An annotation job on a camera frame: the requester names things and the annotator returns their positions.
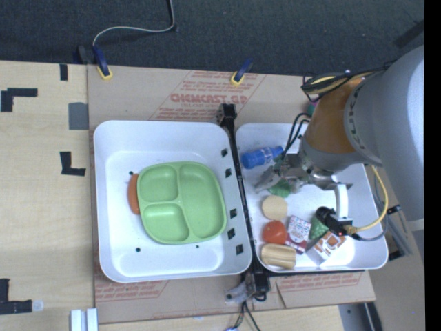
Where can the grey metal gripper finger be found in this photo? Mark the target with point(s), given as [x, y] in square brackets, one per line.
[266, 180]

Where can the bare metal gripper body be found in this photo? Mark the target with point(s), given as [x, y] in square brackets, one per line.
[296, 171]

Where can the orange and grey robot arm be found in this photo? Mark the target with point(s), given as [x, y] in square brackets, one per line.
[379, 122]

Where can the blue plastic bottle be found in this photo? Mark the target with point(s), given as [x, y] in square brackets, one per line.
[256, 157]

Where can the thin black rod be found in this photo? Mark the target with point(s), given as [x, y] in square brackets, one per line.
[240, 185]

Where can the beige round biscuit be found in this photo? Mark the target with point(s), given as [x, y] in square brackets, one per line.
[274, 207]

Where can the red toy tomato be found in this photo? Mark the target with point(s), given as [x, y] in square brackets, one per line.
[274, 232]

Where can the green patterned triangle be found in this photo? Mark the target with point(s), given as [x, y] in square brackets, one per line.
[317, 229]

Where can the red and white carton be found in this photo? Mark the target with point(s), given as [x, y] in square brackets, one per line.
[298, 234]

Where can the green divided plate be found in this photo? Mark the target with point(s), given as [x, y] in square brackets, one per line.
[193, 191]

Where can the tan toy bread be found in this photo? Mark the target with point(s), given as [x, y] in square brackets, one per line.
[278, 256]

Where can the orange and white carton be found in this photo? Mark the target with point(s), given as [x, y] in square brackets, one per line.
[327, 248]

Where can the white plastic tray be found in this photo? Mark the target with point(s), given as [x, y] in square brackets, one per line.
[358, 247]
[117, 253]

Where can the orange toy carrot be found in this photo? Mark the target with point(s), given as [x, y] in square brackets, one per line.
[132, 195]

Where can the brown cardboard board red print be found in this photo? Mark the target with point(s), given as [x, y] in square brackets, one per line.
[138, 95]

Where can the black cylinder on white bracket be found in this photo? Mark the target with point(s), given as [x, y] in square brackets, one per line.
[340, 223]

